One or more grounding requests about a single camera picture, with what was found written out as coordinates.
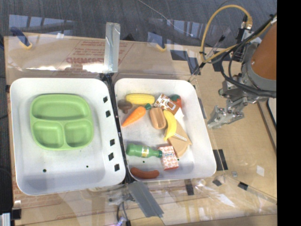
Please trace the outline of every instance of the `toy carrot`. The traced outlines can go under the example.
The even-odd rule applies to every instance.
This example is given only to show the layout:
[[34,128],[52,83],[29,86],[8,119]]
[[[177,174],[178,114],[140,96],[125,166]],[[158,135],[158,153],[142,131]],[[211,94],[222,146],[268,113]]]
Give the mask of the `toy carrot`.
[[137,107],[127,118],[126,120],[122,123],[122,126],[127,126],[140,118],[142,118],[146,113],[146,109],[143,106]]

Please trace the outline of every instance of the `brown mushroom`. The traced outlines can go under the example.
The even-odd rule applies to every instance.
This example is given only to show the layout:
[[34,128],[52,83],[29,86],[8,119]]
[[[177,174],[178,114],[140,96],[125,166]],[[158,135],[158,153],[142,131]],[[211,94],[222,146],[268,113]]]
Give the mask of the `brown mushroom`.
[[118,102],[118,108],[123,111],[124,114],[127,114],[127,111],[133,107],[131,102],[122,100]]

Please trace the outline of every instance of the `yellow cable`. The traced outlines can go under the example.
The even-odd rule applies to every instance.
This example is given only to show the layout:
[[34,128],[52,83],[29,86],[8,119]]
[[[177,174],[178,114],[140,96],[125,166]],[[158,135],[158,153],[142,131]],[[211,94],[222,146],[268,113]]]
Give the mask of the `yellow cable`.
[[[204,31],[202,43],[201,43],[201,52],[203,52],[206,34],[207,34],[207,32],[208,32],[208,29],[209,29],[209,26],[210,26],[212,20],[214,19],[214,17],[215,17],[219,12],[221,12],[221,11],[223,11],[224,9],[227,9],[227,8],[238,8],[238,9],[242,10],[242,11],[246,14],[246,16],[247,16],[247,22],[246,22],[247,26],[252,26],[252,24],[253,24],[252,17],[251,17],[251,15],[250,15],[243,7],[238,6],[238,5],[231,4],[231,5],[226,5],[226,6],[224,6],[224,7],[219,8],[218,10],[216,10],[216,11],[212,14],[212,16],[210,17],[210,19],[209,19],[209,21],[208,21],[208,23],[207,23],[207,26],[206,26],[205,31]],[[216,53],[215,55],[213,55],[212,57],[210,57],[210,58],[208,58],[208,59],[206,59],[205,56],[204,56],[204,53],[202,53],[202,54],[201,54],[201,58],[202,58],[202,60],[203,60],[203,63],[207,63],[208,61],[210,61],[210,60],[212,60],[213,58],[219,56],[221,53],[223,53],[223,52],[225,52],[225,51],[228,51],[229,49],[232,49],[233,47],[235,47],[235,45],[233,45],[233,46],[231,46],[231,47],[229,47],[229,48],[223,49],[222,51]]]

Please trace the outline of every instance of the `yellow corn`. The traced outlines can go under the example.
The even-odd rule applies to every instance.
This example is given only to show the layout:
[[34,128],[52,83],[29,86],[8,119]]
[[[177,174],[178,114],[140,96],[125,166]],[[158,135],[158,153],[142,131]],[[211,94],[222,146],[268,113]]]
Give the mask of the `yellow corn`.
[[155,103],[155,97],[147,94],[127,94],[126,101],[137,105],[146,105]]

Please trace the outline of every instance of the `green plate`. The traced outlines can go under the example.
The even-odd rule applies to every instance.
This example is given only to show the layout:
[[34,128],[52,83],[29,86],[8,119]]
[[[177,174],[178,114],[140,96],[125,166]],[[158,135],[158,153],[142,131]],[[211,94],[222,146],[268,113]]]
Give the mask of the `green plate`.
[[45,94],[30,107],[34,141],[49,150],[83,148],[93,139],[92,114],[86,100],[71,94]]

